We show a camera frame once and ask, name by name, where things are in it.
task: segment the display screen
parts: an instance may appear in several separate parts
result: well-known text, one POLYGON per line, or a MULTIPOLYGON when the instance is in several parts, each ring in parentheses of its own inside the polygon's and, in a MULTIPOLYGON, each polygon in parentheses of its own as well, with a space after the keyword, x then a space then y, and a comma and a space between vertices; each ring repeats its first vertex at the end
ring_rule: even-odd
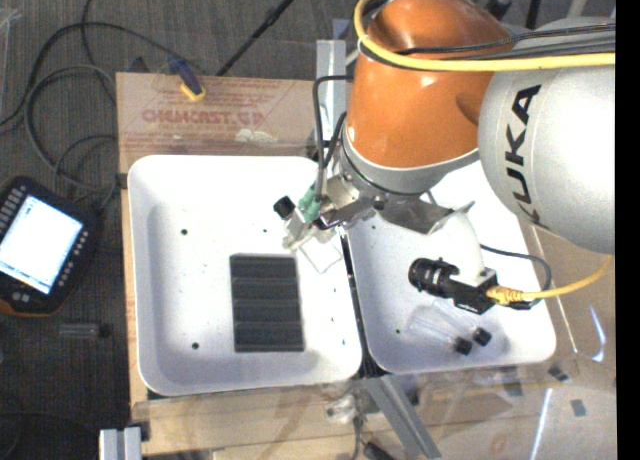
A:
POLYGON ((82 223, 29 195, 0 243, 0 271, 49 294, 82 223))

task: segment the cable connector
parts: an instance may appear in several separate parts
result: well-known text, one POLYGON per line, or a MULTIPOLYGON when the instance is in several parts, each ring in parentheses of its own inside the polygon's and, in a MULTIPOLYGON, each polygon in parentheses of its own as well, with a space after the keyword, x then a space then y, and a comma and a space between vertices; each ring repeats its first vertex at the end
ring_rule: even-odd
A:
POLYGON ((512 302, 522 302, 526 298, 524 291, 506 288, 504 286, 493 286, 486 293, 498 305, 509 305, 512 302))

